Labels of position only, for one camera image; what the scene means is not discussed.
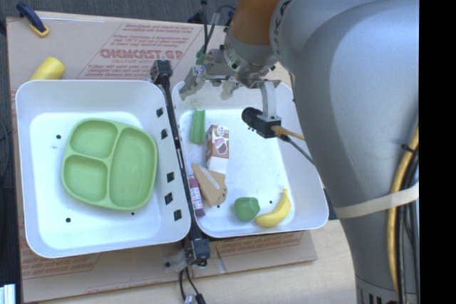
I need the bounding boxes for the green divided plate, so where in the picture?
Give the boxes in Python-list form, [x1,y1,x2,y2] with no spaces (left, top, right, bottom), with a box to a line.
[60,117,159,211]

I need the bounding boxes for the tan sandwich wedge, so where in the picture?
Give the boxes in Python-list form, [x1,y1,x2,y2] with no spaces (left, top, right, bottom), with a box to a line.
[190,162,229,209]

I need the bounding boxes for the black block with thin wires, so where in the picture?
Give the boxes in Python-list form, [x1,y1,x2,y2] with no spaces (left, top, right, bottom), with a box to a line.
[150,59,174,83]
[184,237,212,263]

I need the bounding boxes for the red and white packet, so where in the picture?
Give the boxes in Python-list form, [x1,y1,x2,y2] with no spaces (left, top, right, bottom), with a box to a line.
[187,174,207,218]

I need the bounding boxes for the thin black and white rod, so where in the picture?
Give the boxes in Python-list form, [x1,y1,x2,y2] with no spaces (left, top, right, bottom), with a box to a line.
[160,76,201,243]

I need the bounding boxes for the yellow banana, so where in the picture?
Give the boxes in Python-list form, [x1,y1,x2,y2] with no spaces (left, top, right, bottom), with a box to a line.
[254,188,292,229]

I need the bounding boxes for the white plastic tray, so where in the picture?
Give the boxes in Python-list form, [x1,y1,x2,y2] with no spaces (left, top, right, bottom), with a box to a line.
[15,79,192,259]
[171,79,330,239]

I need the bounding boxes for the brown and white carton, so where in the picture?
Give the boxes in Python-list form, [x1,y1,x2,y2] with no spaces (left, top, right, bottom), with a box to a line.
[204,124,230,174]

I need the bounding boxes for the green celery stick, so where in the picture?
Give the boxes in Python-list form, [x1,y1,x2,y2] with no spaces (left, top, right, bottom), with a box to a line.
[189,108,207,145]

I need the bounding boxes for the green pepper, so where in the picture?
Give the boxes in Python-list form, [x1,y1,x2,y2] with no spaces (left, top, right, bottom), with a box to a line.
[233,196,261,222]

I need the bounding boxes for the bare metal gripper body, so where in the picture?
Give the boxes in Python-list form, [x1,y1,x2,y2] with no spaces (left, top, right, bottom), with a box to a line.
[201,48,278,87]

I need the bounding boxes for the brown cardboard board red print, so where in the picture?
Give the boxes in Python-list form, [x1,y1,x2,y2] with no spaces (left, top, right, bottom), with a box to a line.
[5,10,318,304]

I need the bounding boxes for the yellow cylinder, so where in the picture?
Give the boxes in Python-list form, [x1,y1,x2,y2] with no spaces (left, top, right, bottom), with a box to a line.
[29,56,66,81]

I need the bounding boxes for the black cylinder on white bracket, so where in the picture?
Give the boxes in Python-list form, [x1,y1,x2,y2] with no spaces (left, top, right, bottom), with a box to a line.
[241,79,282,140]

